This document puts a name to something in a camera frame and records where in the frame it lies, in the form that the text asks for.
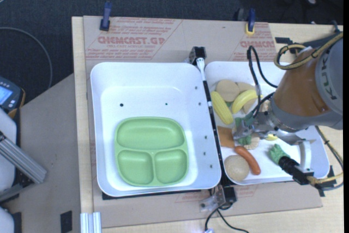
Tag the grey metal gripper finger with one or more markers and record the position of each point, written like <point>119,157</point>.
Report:
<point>241,133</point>
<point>249,124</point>

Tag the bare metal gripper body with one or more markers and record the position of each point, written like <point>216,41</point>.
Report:
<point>265,124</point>

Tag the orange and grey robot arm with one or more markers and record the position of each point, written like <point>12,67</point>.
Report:
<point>297,90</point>

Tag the green broccoli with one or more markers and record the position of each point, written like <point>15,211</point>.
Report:
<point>244,141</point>
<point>276,154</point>

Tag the small yellow piece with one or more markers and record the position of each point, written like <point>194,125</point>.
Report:
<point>271,137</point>

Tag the tan bread slice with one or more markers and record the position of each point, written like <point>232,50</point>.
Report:
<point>245,86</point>
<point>248,108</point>

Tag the beige crinkled biscuit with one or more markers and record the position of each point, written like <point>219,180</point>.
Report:
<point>253,143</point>

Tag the orange pizza slice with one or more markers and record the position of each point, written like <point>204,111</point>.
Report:
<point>225,137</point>

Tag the yellow banana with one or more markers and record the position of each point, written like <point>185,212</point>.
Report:
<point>242,99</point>

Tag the orange sausage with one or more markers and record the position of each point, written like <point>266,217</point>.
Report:
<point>249,159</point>

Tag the yellow corn cob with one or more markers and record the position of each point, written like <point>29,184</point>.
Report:
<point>222,109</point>

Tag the beige bread roll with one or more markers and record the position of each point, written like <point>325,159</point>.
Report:
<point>236,167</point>

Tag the round tan biscuit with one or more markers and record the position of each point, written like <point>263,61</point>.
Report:
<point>227,90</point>

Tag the white plastic tray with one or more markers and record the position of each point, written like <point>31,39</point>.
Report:
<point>152,82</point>
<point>272,169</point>

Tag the thin black and white rod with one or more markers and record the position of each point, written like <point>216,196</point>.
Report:
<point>209,95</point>

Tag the green divided plate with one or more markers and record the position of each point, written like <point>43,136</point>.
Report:
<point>151,150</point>

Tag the brown cardboard board red print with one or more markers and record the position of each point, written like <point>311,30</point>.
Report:
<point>163,35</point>

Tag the black cylinder on white bracket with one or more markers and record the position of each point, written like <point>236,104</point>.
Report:
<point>295,167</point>

